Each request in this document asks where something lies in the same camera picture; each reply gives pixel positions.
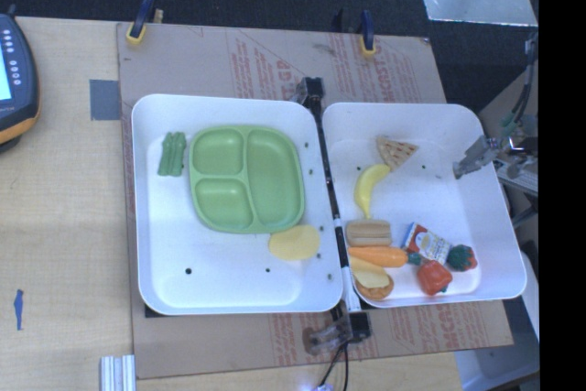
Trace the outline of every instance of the toy pizza slice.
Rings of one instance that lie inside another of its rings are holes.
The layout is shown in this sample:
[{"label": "toy pizza slice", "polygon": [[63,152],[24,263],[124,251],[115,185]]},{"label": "toy pizza slice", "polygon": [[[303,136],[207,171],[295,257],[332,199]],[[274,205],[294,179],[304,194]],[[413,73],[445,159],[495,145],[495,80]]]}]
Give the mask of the toy pizza slice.
[{"label": "toy pizza slice", "polygon": [[385,136],[376,138],[376,147],[381,158],[391,168],[391,171],[403,165],[419,148],[414,144],[397,142]]}]

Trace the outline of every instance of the green plate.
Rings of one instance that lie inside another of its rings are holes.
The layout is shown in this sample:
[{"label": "green plate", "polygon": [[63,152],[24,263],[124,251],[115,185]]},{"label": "green plate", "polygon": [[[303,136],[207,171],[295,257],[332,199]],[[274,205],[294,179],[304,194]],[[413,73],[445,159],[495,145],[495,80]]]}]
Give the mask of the green plate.
[{"label": "green plate", "polygon": [[298,223],[305,209],[295,145],[264,126],[227,125],[199,132],[190,144],[195,210],[214,230],[274,233]]}]

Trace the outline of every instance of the cardboard sheet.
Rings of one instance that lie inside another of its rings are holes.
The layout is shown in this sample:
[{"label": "cardboard sheet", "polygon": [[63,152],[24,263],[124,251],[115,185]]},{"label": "cardboard sheet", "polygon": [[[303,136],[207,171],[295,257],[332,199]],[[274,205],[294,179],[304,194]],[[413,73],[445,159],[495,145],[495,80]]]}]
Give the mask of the cardboard sheet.
[{"label": "cardboard sheet", "polygon": [[[125,155],[127,230],[136,374],[139,379],[326,363],[303,332],[331,323],[329,312],[161,317],[137,285],[130,115],[150,93],[289,100],[303,77],[321,77],[324,106],[336,102],[445,103],[424,38],[375,38],[365,58],[358,36],[341,33],[148,25],[143,42],[117,26]],[[510,345],[502,301],[368,310],[373,336],[351,360]]]}]

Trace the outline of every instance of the table surface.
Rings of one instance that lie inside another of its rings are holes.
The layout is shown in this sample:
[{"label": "table surface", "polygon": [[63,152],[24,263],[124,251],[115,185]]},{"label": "table surface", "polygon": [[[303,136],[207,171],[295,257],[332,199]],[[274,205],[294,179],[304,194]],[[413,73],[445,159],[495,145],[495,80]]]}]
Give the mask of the table surface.
[{"label": "table surface", "polygon": [[[120,121],[92,120],[90,81],[118,80],[115,22],[19,17],[41,116],[0,154],[0,390],[98,390],[133,353]],[[13,307],[22,290],[22,329]],[[139,380],[136,389],[303,389],[326,364]],[[344,367],[331,372],[342,388]],[[348,389],[461,388],[453,353],[350,362]]]}]

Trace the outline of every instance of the yellow banana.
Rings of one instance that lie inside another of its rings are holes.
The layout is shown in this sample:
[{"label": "yellow banana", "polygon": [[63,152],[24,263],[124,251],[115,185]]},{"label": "yellow banana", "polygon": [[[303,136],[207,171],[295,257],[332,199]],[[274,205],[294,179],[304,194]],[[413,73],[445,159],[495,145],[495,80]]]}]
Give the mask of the yellow banana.
[{"label": "yellow banana", "polygon": [[354,201],[358,204],[364,216],[369,219],[370,214],[370,200],[374,185],[384,178],[391,168],[383,163],[376,163],[366,168],[358,177],[356,186],[354,186]]}]

